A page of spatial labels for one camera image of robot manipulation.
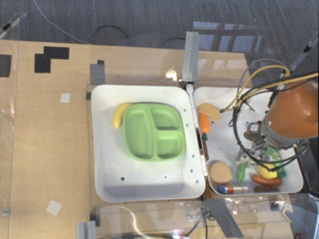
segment white cable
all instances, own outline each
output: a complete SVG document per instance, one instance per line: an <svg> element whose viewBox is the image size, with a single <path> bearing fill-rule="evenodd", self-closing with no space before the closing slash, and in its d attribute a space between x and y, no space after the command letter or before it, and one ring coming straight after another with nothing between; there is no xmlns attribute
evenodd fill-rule
<svg viewBox="0 0 319 239"><path fill-rule="evenodd" d="M55 28L57 28L58 30L60 30L62 33L66 34L67 36L71 37L72 39L78 41L78 42L81 42L81 43L84 43L84 44L89 44L88 42L84 42L84 41L81 41L80 39L68 34L67 32L65 32L63 29L59 28L57 25L53 24L44 14L43 12L41 11L38 3L36 2L36 0L33 0L36 8L39 10L39 12L41 13L42 17L48 22L50 23L52 26L54 26Z"/></svg>

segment black square marker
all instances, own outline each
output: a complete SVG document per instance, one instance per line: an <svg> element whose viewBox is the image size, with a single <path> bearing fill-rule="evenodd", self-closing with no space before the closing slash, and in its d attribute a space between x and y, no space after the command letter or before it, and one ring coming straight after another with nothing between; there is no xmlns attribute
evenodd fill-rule
<svg viewBox="0 0 319 239"><path fill-rule="evenodd" d="M11 61L11 55L0 55L0 77L10 76Z"/></svg>
<svg viewBox="0 0 319 239"><path fill-rule="evenodd" d="M44 47L44 58L46 59L69 59L69 48Z"/></svg>
<svg viewBox="0 0 319 239"><path fill-rule="evenodd" d="M51 59L44 58L44 54L35 54L34 72L51 73Z"/></svg>

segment white tape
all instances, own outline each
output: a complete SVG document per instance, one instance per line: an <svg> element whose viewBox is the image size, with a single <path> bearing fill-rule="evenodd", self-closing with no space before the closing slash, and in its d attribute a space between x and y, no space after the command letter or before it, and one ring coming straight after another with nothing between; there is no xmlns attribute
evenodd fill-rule
<svg viewBox="0 0 319 239"><path fill-rule="evenodd" d="M62 205L58 202L51 200L50 204L46 208L46 211L54 216L57 216L59 211L61 210Z"/></svg>
<svg viewBox="0 0 319 239"><path fill-rule="evenodd" d="M61 103L69 103L70 97L71 97L71 94L62 94L60 102Z"/></svg>

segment white tray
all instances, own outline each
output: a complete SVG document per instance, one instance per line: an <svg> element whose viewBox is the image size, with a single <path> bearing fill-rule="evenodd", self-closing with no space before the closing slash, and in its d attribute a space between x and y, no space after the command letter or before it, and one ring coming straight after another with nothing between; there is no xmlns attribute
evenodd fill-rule
<svg viewBox="0 0 319 239"><path fill-rule="evenodd" d="M95 186L107 202L186 199L205 189L189 96L178 87L100 85L92 92ZM186 149L180 157L139 161L126 151L123 127L112 115L122 103L161 103L174 107L184 125Z"/></svg>
<svg viewBox="0 0 319 239"><path fill-rule="evenodd" d="M251 147L252 142L244 138L244 132L247 129L248 123L263 119L265 111L268 110L267 105L270 95L271 93L264 93L249 99L249 105L252 106L256 112L250 110L246 105L242 106L244 111L240 114L237 126L240 139L243 145L248 148ZM235 96L236 88L201 87L194 92L194 102L197 107L202 103L210 103L219 109L222 109L225 108ZM238 183L236 181L237 165L235 161L239 146L236 143L233 128L228 126L231 119L232 112L224 112L221 113L220 121L215 121L214 124L210 124L210 131L207 134L208 141L206 141L209 155L207 165L210 165L213 161L222 161L226 163L232 172L232 178L229 183L230 185L248 186L248 194L261 194L260 192L253 191L254 187L258 186L257 183L251 180L252 174L256 173L254 168L246 168L245 180L242 183ZM288 158L294 154L295 153L292 148L280 151L282 159ZM298 162L296 160L293 161L289 165L285 166L284 170L287 176L283 178L283 182L281 186L279 186L279 192L277 193L296 193L300 191L304 181ZM219 193L216 187L211 187L217 194L224 195Z"/></svg>

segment orange carrot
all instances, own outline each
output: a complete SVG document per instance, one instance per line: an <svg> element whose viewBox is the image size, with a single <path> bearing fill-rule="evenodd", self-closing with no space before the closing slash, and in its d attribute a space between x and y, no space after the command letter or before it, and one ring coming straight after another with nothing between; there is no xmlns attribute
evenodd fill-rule
<svg viewBox="0 0 319 239"><path fill-rule="evenodd" d="M201 134L208 133L208 131L209 131L209 122L208 122L207 115L199 113L198 122L199 122L200 133Z"/></svg>

